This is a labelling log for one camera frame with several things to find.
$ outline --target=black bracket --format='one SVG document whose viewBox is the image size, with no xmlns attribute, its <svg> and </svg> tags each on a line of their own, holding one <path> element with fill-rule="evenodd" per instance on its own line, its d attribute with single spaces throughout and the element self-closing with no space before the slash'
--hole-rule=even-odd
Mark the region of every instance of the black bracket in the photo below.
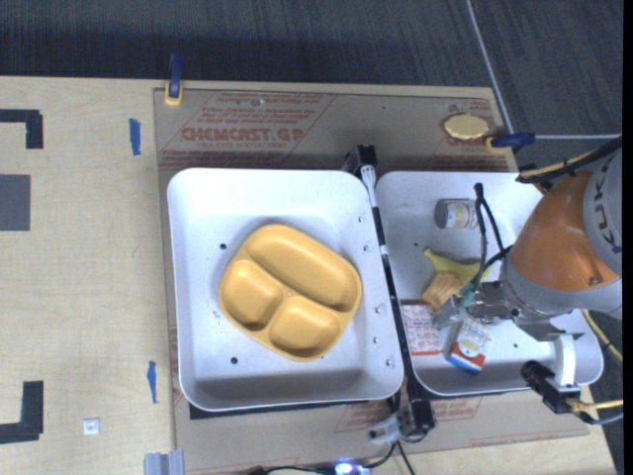
<svg viewBox="0 0 633 475">
<path fill-rule="evenodd" d="M 0 425 L 0 443 L 35 441 L 44 432 L 44 382 L 23 382 L 20 421 Z"/>
<path fill-rule="evenodd" d="M 37 109 L 0 109 L 0 123 L 24 123 L 27 127 L 27 149 L 44 147 L 43 118 Z"/>
</svg>

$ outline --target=divided yellow plate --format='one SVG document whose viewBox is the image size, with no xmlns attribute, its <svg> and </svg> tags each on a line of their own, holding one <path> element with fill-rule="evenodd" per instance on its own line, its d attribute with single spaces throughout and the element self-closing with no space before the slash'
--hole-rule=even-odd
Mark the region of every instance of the divided yellow plate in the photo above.
<svg viewBox="0 0 633 475">
<path fill-rule="evenodd" d="M 274 224 L 252 233 L 226 268 L 220 306 L 264 346 L 297 361 L 323 357 L 362 294 L 356 269 L 316 239 Z"/>
</svg>

